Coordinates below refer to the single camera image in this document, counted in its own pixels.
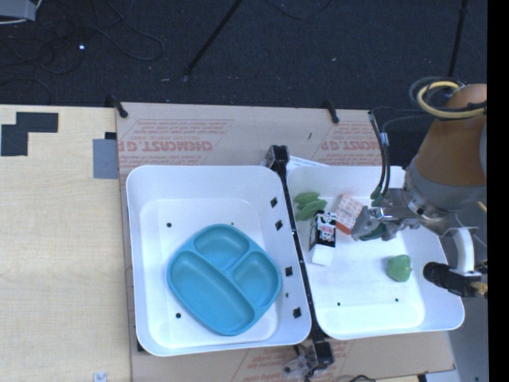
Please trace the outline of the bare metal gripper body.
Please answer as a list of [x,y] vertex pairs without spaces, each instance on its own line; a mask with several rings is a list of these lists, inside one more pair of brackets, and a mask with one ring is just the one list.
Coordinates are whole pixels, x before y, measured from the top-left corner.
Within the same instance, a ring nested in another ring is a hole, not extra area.
[[450,211],[429,203],[419,192],[388,189],[383,197],[372,203],[371,211],[378,219],[377,232],[382,235],[382,222],[398,222],[398,231],[406,228],[427,228],[441,236],[448,231],[452,218]]

